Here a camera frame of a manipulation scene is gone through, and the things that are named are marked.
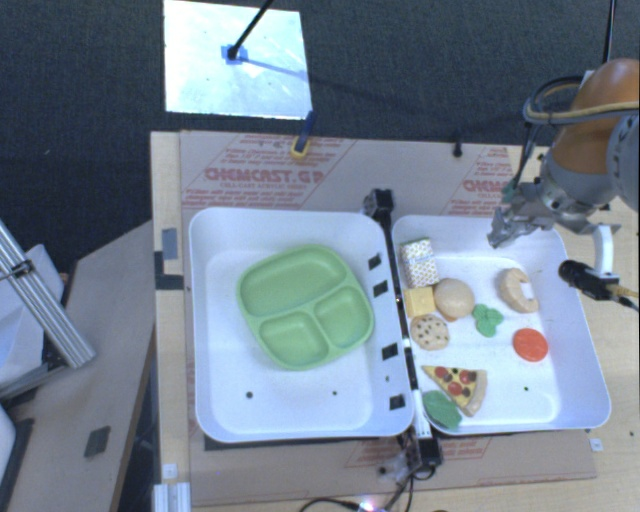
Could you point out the yellow cheese cube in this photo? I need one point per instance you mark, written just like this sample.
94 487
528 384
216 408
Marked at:
419 301

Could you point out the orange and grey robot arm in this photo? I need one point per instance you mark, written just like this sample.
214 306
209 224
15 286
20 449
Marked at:
595 135

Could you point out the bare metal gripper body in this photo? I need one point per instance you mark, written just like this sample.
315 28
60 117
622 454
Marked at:
542 206

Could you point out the brown cardboard board, red print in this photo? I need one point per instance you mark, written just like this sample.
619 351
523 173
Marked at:
280 170

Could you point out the white and yellow carton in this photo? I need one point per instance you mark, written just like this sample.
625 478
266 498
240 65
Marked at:
419 262

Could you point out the pizza slice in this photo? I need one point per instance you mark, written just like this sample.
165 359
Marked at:
460 385

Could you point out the brown chocolate chip biscuit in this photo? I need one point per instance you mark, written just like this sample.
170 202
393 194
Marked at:
429 332

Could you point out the beige croissant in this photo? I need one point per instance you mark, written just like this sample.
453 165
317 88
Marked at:
512 287

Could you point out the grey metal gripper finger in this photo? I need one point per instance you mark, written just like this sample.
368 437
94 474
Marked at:
522 230
498 231

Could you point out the thin black and white rod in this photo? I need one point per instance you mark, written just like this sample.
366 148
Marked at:
396 280

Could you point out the beige bread bun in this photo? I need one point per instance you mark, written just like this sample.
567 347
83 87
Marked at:
453 298

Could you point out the green lettuce leaf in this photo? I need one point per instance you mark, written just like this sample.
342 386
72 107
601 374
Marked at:
441 410

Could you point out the small green leaf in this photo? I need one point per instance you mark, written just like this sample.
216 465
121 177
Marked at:
487 320

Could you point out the green divided plate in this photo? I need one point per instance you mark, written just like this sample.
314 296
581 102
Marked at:
300 305

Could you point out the orange round slice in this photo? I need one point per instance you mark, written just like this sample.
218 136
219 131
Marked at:
530 344

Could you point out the white plastic tray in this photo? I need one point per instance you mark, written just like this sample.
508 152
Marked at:
300 405
510 395

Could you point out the black cylinder on white bracket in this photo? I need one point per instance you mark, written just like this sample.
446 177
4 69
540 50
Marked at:
582 275

